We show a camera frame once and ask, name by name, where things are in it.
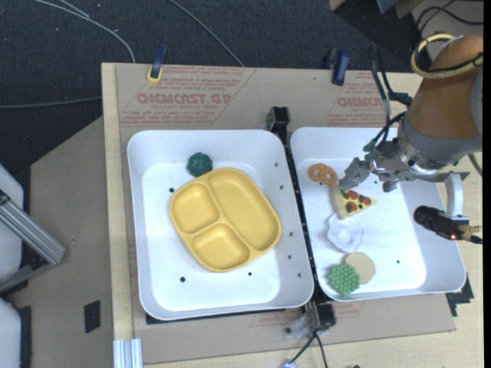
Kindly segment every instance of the black cable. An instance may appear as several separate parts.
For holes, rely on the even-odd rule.
[[[470,20],[467,20],[467,19],[464,19],[464,18],[461,18],[460,16],[458,15],[455,15],[453,12],[447,10],[447,7],[449,5],[451,5],[452,3],[454,3],[455,0],[450,0],[449,2],[447,2],[445,5],[441,6],[441,7],[438,7],[436,5],[433,5],[431,7],[428,7],[426,8],[423,12],[421,12],[420,14],[420,17],[418,18],[417,20],[417,23],[416,23],[416,27],[420,30],[420,32],[422,33],[424,28],[427,26],[428,22],[433,19],[436,15],[438,15],[440,12],[444,12],[446,13],[447,15],[451,16],[452,18],[456,19],[457,21],[461,21],[462,23],[465,23],[467,25],[476,25],[476,26],[479,26],[479,25],[484,25],[484,22],[483,21],[470,21]],[[432,10],[437,10],[436,12],[434,12],[432,15],[430,15],[430,17],[423,23],[423,25],[421,26],[420,28],[420,23],[421,21],[423,20],[423,16],[425,16],[425,14],[429,11],[432,11]]]
[[[288,364],[293,363],[295,360],[297,360],[307,350],[307,348],[310,346],[310,344],[312,343],[312,341],[315,339],[315,334],[316,333],[317,333],[317,330],[314,330],[314,333],[312,334],[312,337],[310,338],[310,340],[307,341],[307,343],[298,351],[298,353],[295,355],[295,357],[293,357],[288,362]]]
[[[329,368],[328,367],[328,361],[325,358],[325,352],[324,352],[324,347],[322,346],[321,338],[319,337],[319,334],[317,333],[317,331],[315,331],[314,335],[315,335],[315,338],[317,338],[317,342],[319,343],[319,347],[321,348],[322,361],[324,361],[324,367],[325,368]]]
[[[371,74],[372,77],[374,77],[375,84],[377,85],[378,92],[381,95],[382,99],[382,104],[384,105],[384,111],[385,111],[385,126],[387,127],[390,122],[390,111],[389,111],[389,101],[387,100],[387,95],[385,94],[385,90],[382,87],[381,80],[378,77],[378,61],[377,61],[377,49],[374,43],[371,43],[370,46],[368,47],[368,57],[370,58],[371,62]],[[389,134],[389,130],[384,131],[384,138],[380,142],[380,144],[377,146],[378,149],[384,144],[384,142],[387,140],[387,135]]]
[[[441,38],[441,39],[438,39],[438,40],[434,40],[433,42],[435,41],[448,41],[446,38]],[[474,63],[474,66],[476,67],[480,67],[481,64],[477,64],[477,61],[484,55],[483,52],[479,52],[477,54],[477,56],[475,56],[475,58],[471,58],[469,60],[466,60],[466,61],[463,61],[462,63],[458,63],[458,64],[455,64],[453,66],[450,66],[450,67],[443,67],[443,68],[434,68],[434,69],[426,69],[424,70],[421,66],[420,66],[420,63],[419,63],[419,57],[421,55],[421,52],[415,50],[414,51],[414,56],[415,56],[415,59],[414,61],[416,62],[416,66],[422,70],[422,71],[426,71],[426,72],[448,72],[448,71],[455,71],[455,70],[458,70],[459,68],[462,68],[462,67],[465,67],[466,65],[470,64],[470,63]]]
[[[481,168],[481,166],[479,166],[479,163],[477,162],[476,156],[472,153],[467,154],[467,156],[469,157],[470,163],[473,164],[474,169],[479,173],[479,175],[481,177],[483,177],[483,168]]]
[[[481,237],[478,237],[476,235],[470,236],[469,241],[474,243],[474,244],[481,244],[481,245],[483,244],[483,240],[481,239]]]
[[[441,7],[438,7],[436,5],[432,5],[431,7],[428,7],[426,8],[423,12],[421,12],[420,14],[420,17],[418,18],[417,22],[416,22],[416,28],[420,31],[420,34],[423,34],[423,29],[427,26],[428,22],[433,19],[435,16],[437,16],[440,12],[444,11],[445,8],[447,8],[449,5],[451,5],[453,2],[455,2],[455,0],[450,0],[449,2],[447,2],[445,5],[441,6]],[[421,26],[420,28],[420,23],[421,21],[423,20],[423,16],[425,16],[425,14],[433,9],[436,9],[437,11],[434,12],[432,15],[430,15],[430,17],[424,22],[423,26]]]
[[[392,90],[392,87],[390,86],[389,84],[389,80],[387,79],[387,72],[385,71],[385,66],[384,66],[384,62],[382,61],[382,56],[380,53],[377,53],[377,57],[378,57],[378,63],[379,63],[379,66],[380,66],[380,69],[381,69],[381,73],[382,73],[382,78],[384,79],[384,83],[385,83],[385,87],[387,88],[387,90],[389,91],[389,94],[398,102],[400,102],[401,104],[403,105],[406,105],[407,107],[410,106],[410,102],[408,101],[405,101],[405,100],[402,100],[401,98],[399,98],[399,96],[394,93],[394,91]]]
[[[375,138],[373,138],[371,140],[371,143],[373,143],[373,145],[376,145],[378,140],[381,138],[382,134],[384,134],[384,136],[387,138],[387,135],[389,133],[389,128],[394,124],[394,123],[399,123],[400,121],[402,121],[402,119],[404,118],[404,116],[406,115],[406,112],[401,112],[399,113],[398,115],[392,117],[392,119],[389,120],[389,122],[383,126],[381,128],[380,131],[378,131],[378,134],[376,135]],[[377,145],[377,149],[380,149],[382,147],[382,144],[384,143],[384,141],[380,142],[378,145]]]

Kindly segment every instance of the cardboard sheet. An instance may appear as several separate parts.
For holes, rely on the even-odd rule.
[[[116,66],[133,326],[134,336],[143,339],[144,362],[298,347],[304,341],[286,337],[283,328],[301,315],[300,308],[166,323],[149,319],[138,296],[127,142],[148,129],[261,128],[272,106],[289,108],[289,132],[306,126],[381,127],[384,113],[371,73],[349,71],[339,87],[326,70],[165,66],[154,85],[147,82],[147,70],[144,64]],[[413,93],[418,84],[407,84],[406,91]],[[401,106],[393,108],[398,113]],[[444,294],[334,303],[334,309],[338,324],[322,335],[325,343],[455,329]]]

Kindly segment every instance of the green toy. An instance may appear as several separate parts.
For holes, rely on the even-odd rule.
[[[348,263],[331,268],[328,280],[332,288],[341,294],[350,294],[360,287],[360,275]]]
[[[193,154],[187,163],[187,170],[195,177],[200,177],[213,169],[213,162],[203,153]]]

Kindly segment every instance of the gray carpet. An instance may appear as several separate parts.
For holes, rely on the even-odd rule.
[[[44,0],[64,6],[59,0]],[[202,27],[167,0],[65,0],[116,31],[137,63],[164,42],[168,64],[237,65]],[[174,0],[207,25],[249,67],[318,68],[330,48],[347,48],[368,69],[375,42],[388,71],[409,71],[417,32],[410,16],[381,14],[376,0]],[[0,106],[101,95],[101,62],[132,57],[112,34],[32,0],[0,0]],[[22,179],[37,159],[101,115],[101,102],[0,107],[0,163]]]

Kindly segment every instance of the tan round toy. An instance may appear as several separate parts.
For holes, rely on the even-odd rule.
[[[375,275],[374,262],[362,252],[349,254],[344,262],[353,267],[357,274],[360,275],[360,284],[368,283],[369,280]]]
[[[334,169],[323,163],[316,163],[308,168],[308,178],[314,182],[322,182],[326,186],[332,186],[338,181]]]

